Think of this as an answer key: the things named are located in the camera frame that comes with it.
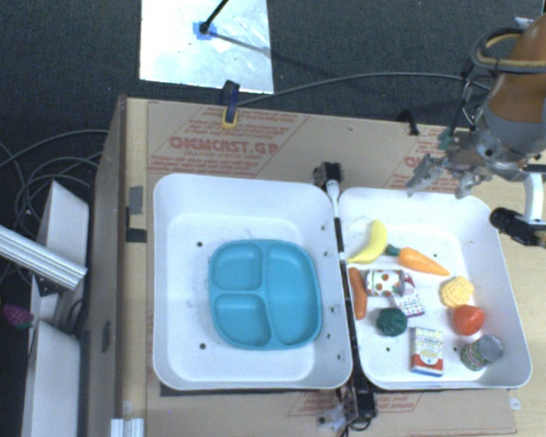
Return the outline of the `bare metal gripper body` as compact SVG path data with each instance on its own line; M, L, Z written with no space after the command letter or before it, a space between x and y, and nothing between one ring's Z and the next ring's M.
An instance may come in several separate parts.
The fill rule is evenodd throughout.
M442 136L441 166L455 179L488 181L493 176L509 182L523 182L529 154L518 152L480 130L447 131Z

